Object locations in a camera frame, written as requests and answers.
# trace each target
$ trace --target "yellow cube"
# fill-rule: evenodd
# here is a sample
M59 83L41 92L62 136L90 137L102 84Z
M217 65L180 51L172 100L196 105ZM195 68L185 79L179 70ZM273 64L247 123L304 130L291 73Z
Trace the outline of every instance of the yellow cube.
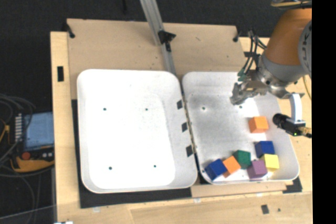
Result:
M276 154L264 154L260 159L264 160L267 171L274 172L279 169L279 158Z

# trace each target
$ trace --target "orange cube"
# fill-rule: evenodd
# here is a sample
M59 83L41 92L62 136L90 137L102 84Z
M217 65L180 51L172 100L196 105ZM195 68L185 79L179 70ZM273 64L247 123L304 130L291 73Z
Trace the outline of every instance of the orange cube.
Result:
M253 117L248 121L251 133L263 133L268 130L268 122L265 116Z
M241 168L239 162L236 160L234 156L231 156L223 161L224 166L226 167L227 171L223 174L224 177L228 177L235 171Z

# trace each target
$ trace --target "green cube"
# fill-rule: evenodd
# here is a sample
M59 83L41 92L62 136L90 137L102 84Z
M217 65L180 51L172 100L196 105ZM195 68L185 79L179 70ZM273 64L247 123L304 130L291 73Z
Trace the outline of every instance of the green cube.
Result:
M251 153L237 150L233 156L236 158L242 169L247 169L251 165Z

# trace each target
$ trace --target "wooden table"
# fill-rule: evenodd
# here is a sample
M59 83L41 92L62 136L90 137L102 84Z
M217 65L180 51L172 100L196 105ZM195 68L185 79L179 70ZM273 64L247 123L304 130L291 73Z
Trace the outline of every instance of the wooden table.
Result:
M71 100L83 69L164 70L161 49L146 22L69 19L75 34L51 32L52 99L55 131L57 220L77 223L312 223L312 140L291 137L300 164L302 191L284 193L298 182L192 186L192 198L80 208ZM179 79L190 71L238 71L249 40L233 42L235 26L164 24L176 34L173 59ZM305 77L288 88L311 93ZM288 100L279 100L290 115ZM303 118L311 126L311 100L302 98ZM265 214L262 206L267 206Z

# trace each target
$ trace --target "tray containing blocks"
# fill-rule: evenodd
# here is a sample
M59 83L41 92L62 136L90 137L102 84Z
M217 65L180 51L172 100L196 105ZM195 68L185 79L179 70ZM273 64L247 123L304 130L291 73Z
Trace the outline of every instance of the tray containing blocks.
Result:
M270 93L230 102L235 72L190 72L182 80L195 155L211 184L293 180L299 164L290 140L272 117L280 112Z

